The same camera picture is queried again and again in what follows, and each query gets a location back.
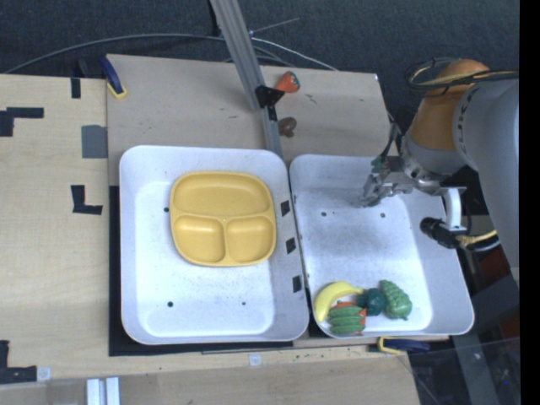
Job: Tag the black cylinder on white bracket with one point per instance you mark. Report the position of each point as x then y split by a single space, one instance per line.
439 231

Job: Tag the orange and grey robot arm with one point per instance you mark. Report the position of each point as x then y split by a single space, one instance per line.
485 133

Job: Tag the pale wood board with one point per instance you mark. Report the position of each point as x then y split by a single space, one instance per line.
181 108

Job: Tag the dark green broccoli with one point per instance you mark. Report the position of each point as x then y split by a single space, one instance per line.
373 301

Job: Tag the yellow divided plate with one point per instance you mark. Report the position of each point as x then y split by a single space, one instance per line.
221 213

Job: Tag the green grapes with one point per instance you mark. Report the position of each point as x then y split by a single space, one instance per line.
395 300

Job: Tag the white plastic tray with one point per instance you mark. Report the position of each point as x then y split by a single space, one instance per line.
363 251
202 298

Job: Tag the yellow banana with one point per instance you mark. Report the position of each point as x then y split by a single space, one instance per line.
329 295

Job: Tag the green pea pods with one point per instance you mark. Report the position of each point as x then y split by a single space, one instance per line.
346 322

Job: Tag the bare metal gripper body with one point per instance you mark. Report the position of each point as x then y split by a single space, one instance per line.
401 177

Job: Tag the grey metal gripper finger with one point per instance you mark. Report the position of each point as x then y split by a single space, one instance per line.
378 197
366 196

